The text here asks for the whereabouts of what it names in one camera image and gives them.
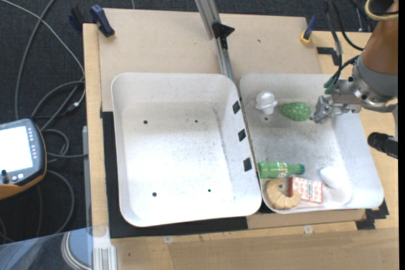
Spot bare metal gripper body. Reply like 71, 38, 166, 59
325, 78, 398, 115

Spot green grapes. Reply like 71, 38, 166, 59
278, 101, 313, 122

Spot white plastic tray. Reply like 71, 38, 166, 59
110, 72, 263, 228
239, 73, 385, 214

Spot white toy mushroom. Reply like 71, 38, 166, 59
254, 90, 279, 116

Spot white egg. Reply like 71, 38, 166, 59
319, 166, 347, 189

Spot green plastic bottle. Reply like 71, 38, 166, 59
256, 161, 306, 180

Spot red and white carton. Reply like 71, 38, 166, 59
288, 176, 324, 204

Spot tan croissant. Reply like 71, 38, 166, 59
265, 179, 302, 211

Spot pale wood board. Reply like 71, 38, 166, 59
97, 8, 366, 230

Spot black cylinder on white bracket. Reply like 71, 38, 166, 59
367, 103, 399, 160

